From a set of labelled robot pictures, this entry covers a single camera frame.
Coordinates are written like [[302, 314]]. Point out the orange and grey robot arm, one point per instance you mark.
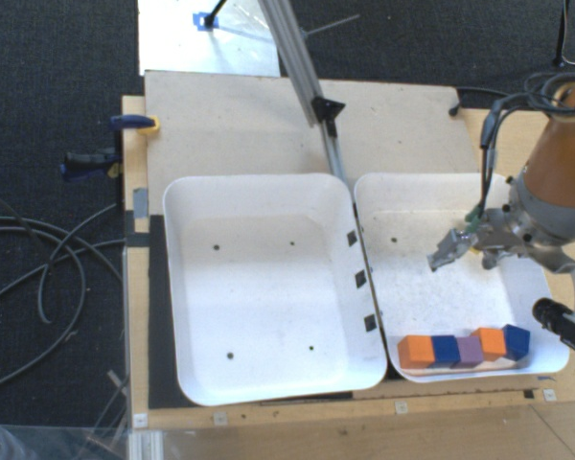
[[558, 161]]

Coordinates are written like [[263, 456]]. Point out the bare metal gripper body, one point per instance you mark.
[[505, 235]]

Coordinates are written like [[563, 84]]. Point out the black cylinder on white bracket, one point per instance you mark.
[[563, 321]]

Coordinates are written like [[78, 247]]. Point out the pale wood board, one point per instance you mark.
[[239, 127]]

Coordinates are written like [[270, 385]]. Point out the orange cube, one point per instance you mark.
[[492, 342], [416, 351]]

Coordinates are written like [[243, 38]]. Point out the white plastic tray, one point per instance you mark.
[[441, 300], [263, 295]]

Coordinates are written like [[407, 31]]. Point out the thin black rod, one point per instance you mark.
[[370, 278]]

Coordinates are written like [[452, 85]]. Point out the blue cube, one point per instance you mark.
[[445, 349], [517, 340]]

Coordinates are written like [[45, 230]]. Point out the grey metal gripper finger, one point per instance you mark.
[[448, 249], [491, 259]]

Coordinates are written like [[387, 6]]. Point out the purple cube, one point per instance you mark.
[[470, 351]]

